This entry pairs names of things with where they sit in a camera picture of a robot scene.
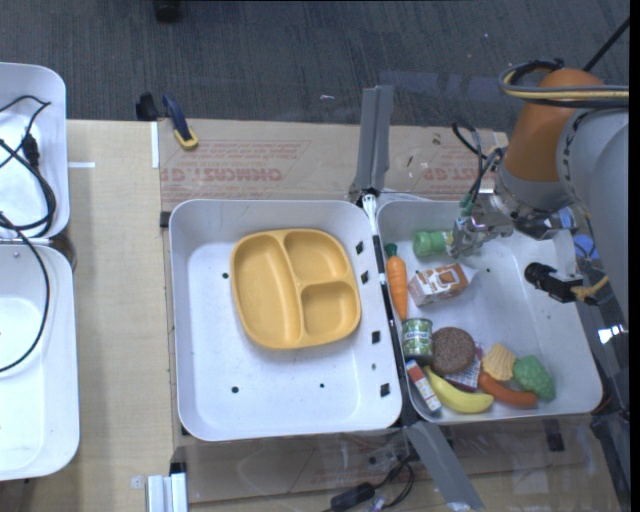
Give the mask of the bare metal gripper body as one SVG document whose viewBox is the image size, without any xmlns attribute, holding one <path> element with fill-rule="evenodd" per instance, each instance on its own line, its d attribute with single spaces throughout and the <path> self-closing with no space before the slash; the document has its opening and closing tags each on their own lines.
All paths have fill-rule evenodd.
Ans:
<svg viewBox="0 0 640 512">
<path fill-rule="evenodd" d="M 509 193 L 468 193 L 460 201 L 454 223 L 454 241 L 488 241 L 515 231 L 535 240 L 546 240 L 562 230 L 576 231 L 576 219 L 568 208 L 540 210 L 514 199 Z"/>
</svg>

